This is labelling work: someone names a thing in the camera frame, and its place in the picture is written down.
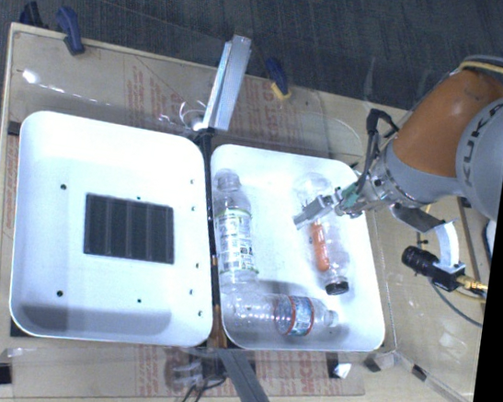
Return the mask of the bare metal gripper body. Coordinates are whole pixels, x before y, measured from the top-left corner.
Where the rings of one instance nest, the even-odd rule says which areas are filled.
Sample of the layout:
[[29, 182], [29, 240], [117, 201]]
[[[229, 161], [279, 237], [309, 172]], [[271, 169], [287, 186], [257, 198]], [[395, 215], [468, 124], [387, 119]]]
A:
[[338, 204], [334, 208], [336, 214], [357, 218], [368, 210], [377, 211], [402, 201], [404, 192], [394, 181], [390, 170], [376, 167], [341, 189], [338, 197]]

